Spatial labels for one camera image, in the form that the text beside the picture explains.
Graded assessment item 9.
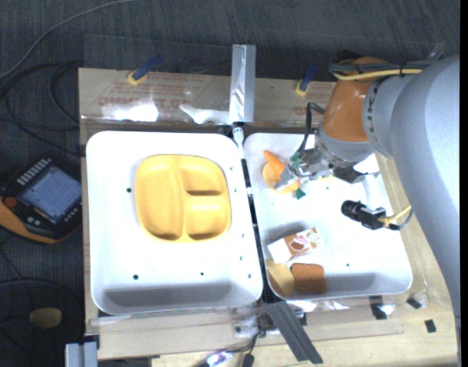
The yellow round biscuit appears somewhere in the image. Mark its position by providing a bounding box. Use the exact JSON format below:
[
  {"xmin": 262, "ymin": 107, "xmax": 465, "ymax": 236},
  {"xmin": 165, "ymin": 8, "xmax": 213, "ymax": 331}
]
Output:
[{"xmin": 261, "ymin": 161, "xmax": 301, "ymax": 195}]

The pale yellow wedge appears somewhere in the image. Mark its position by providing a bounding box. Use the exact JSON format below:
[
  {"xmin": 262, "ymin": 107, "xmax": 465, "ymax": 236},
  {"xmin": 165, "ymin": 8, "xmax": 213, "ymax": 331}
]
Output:
[{"xmin": 265, "ymin": 258, "xmax": 296, "ymax": 298}]

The yellow oval lump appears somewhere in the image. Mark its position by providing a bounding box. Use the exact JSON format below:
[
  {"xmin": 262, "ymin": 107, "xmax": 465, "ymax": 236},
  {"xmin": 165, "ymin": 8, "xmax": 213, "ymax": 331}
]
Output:
[{"xmin": 28, "ymin": 307, "xmax": 63, "ymax": 330}]

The brown bread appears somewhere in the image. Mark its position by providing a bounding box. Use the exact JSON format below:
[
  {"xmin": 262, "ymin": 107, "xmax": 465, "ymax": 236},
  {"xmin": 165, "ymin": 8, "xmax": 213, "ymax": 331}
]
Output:
[{"xmin": 290, "ymin": 262, "xmax": 328, "ymax": 295}]

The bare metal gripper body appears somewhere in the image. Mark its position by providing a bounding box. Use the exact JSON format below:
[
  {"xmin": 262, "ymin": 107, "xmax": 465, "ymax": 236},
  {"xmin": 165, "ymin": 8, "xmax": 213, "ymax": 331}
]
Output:
[{"xmin": 292, "ymin": 146, "xmax": 336, "ymax": 180}]

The white plastic tray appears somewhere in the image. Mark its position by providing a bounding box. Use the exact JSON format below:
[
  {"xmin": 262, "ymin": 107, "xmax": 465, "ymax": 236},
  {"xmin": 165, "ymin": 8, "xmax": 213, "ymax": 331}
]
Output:
[
  {"xmin": 242, "ymin": 132, "xmax": 414, "ymax": 303},
  {"xmin": 85, "ymin": 130, "xmax": 265, "ymax": 316}
]

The brown cardboard board red print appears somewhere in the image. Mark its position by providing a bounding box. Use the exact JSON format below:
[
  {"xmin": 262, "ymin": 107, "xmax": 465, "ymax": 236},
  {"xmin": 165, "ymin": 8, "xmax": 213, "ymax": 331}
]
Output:
[{"xmin": 77, "ymin": 67, "xmax": 460, "ymax": 363}]

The yellow divided plate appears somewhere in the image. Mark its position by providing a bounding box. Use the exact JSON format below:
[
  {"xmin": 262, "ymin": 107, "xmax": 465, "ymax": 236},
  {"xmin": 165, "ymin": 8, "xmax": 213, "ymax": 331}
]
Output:
[{"xmin": 134, "ymin": 154, "xmax": 233, "ymax": 243}]

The black cylinder on white bracket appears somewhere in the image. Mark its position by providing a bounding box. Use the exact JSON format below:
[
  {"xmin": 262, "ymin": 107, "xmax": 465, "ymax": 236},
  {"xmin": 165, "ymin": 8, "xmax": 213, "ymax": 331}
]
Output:
[{"xmin": 340, "ymin": 153, "xmax": 388, "ymax": 231}]

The white and brown carton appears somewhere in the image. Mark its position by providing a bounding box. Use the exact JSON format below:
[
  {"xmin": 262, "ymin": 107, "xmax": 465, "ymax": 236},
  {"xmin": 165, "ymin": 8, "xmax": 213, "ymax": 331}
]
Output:
[{"xmin": 266, "ymin": 227, "xmax": 323, "ymax": 265}]

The orange carrot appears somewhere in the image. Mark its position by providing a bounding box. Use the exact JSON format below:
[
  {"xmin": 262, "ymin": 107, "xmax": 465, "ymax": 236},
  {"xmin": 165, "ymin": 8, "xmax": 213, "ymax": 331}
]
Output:
[{"xmin": 262, "ymin": 149, "xmax": 307, "ymax": 200}]

